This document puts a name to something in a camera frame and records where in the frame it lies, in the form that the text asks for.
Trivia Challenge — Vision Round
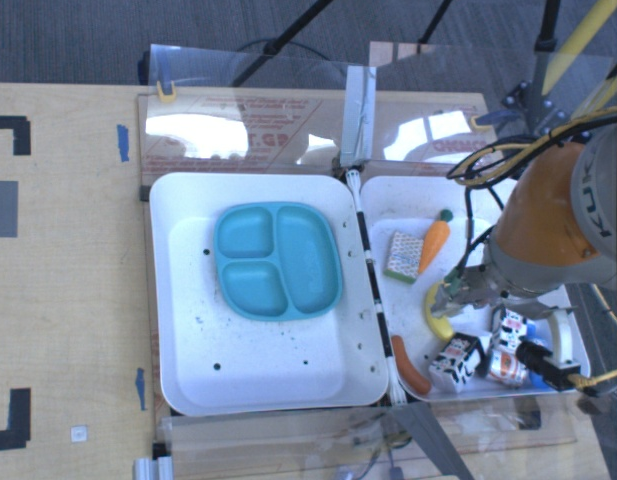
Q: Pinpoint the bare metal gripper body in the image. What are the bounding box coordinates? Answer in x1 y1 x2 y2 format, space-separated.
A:
450 265 507 314

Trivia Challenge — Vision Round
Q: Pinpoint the yellow banana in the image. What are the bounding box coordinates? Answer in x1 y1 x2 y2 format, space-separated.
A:
423 281 457 344

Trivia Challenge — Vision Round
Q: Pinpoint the white plastic tray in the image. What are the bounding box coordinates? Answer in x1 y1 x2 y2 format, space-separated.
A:
360 174 592 403
148 171 391 418

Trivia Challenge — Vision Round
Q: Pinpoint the green and white patterned carton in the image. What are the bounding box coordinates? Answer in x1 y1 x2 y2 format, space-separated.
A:
383 230 426 286

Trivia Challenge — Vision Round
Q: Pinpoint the orange carrot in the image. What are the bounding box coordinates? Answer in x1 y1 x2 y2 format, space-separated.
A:
417 208 455 276

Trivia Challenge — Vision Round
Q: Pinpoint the large cow-print carton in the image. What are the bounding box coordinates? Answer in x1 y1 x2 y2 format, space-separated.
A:
428 332 492 395

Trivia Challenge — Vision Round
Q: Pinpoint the small cow-print carton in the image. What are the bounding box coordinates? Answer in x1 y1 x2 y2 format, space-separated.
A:
491 307 538 355

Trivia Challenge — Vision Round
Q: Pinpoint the orange-red sausage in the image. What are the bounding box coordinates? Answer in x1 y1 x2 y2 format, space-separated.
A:
390 334 433 396

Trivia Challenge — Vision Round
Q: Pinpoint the thin black and white rod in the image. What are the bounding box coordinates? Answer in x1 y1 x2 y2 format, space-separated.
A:
344 166 407 407

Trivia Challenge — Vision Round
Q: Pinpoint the orange and white can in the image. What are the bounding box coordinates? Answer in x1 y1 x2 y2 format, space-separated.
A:
486 349 530 387

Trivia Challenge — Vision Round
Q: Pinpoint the blue divided plate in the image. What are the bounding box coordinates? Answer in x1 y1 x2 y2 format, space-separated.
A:
212 201 345 323

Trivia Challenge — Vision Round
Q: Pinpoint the black cylinder on white bracket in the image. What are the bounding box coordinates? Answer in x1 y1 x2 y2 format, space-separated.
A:
516 306 583 393

